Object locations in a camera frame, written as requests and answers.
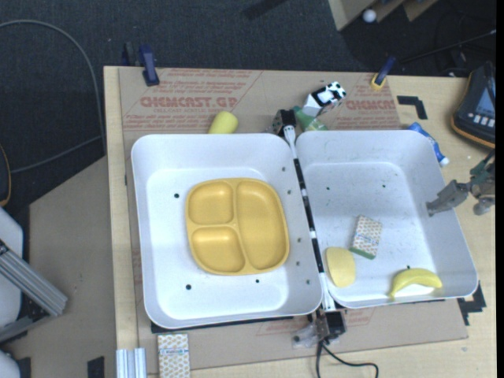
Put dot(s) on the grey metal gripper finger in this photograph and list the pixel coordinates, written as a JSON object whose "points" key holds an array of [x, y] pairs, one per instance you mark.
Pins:
{"points": [[483, 207], [447, 197]]}

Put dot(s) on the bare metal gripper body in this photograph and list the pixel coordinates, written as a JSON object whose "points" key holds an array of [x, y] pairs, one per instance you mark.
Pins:
{"points": [[483, 190]]}

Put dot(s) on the white plastic tray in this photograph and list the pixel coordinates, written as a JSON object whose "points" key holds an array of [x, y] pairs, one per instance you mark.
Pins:
{"points": [[397, 211], [165, 250]]}

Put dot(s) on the blue and white packet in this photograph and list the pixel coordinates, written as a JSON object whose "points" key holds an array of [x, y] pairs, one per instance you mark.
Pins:
{"points": [[431, 140]]}

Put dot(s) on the yellow banana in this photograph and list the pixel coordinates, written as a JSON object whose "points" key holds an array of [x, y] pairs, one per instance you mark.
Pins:
{"points": [[415, 279]]}

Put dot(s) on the yellow patterned carton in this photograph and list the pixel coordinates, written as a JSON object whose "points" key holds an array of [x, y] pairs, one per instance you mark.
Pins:
{"points": [[173, 354], [367, 235]]}

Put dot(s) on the yellow oval crisp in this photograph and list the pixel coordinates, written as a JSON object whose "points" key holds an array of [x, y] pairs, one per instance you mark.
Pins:
{"points": [[340, 267]]}

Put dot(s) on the thin black and white rod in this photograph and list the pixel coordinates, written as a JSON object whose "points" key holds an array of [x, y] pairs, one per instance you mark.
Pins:
{"points": [[302, 179]]}

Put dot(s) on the black and white cow carton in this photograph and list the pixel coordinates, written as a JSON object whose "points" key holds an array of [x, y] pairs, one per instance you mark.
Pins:
{"points": [[325, 97]]}

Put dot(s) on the green bottle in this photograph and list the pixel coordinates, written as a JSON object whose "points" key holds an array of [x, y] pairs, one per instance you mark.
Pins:
{"points": [[309, 119]]}

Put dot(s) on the yellow divided plate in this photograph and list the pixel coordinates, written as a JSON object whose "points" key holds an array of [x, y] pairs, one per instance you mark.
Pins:
{"points": [[258, 227]]}

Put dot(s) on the white ball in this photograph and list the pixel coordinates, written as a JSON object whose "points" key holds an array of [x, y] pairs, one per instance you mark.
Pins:
{"points": [[369, 15]]}

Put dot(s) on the yellow cylinder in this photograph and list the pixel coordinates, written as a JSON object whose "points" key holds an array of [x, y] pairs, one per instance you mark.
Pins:
{"points": [[223, 123]]}

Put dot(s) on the brown cardboard board red print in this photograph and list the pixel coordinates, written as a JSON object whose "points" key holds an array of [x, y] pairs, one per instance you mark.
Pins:
{"points": [[189, 104]]}

